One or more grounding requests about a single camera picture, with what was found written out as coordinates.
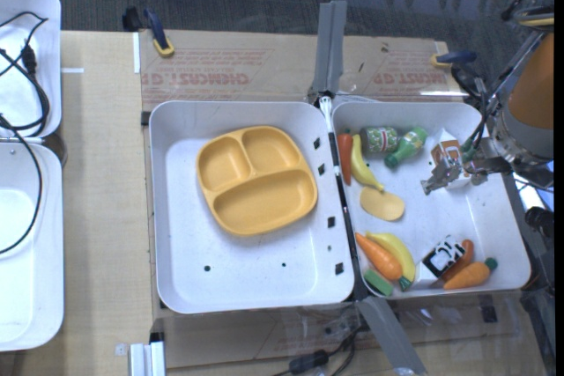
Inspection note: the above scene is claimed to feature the green rectangular block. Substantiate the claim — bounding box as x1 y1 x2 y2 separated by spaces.
362 268 395 298

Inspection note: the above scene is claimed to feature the black and white carton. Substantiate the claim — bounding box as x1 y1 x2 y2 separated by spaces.
412 233 467 290

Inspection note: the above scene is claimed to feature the green can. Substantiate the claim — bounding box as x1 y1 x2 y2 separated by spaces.
360 125 400 156

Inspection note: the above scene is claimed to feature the yellow banana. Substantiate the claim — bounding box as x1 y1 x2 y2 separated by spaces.
350 133 386 193
365 231 417 290

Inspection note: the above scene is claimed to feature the black cylinder on white bracket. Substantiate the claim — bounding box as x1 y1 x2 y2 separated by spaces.
523 205 555 240

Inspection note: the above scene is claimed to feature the black block with thin wires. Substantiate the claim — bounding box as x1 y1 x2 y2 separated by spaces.
308 87 336 107

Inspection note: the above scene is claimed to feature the green bottle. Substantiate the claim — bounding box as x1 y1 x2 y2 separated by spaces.
383 126 429 170

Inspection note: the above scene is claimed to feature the brown cardboard board red print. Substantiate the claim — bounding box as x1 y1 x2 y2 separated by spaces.
138 28 547 370

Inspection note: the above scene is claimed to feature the orange and white carton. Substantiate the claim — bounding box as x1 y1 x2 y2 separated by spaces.
430 128 472 191

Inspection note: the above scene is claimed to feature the yellow divided plate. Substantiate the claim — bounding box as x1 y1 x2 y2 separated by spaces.
195 125 319 238

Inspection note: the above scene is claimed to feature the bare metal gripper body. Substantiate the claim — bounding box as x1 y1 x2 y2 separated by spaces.
461 117 555 190

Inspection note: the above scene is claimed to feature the white plastic tray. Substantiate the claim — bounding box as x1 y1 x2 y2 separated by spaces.
148 100 356 315
330 100 532 300

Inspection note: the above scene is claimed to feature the orange carrot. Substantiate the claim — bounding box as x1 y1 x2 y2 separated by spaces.
442 256 500 291
336 129 354 187
354 232 413 292

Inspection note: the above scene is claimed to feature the orange sausage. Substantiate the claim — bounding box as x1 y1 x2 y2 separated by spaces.
442 238 476 284

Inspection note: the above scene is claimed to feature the yellow round crisp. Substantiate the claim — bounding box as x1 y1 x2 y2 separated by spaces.
359 186 406 223

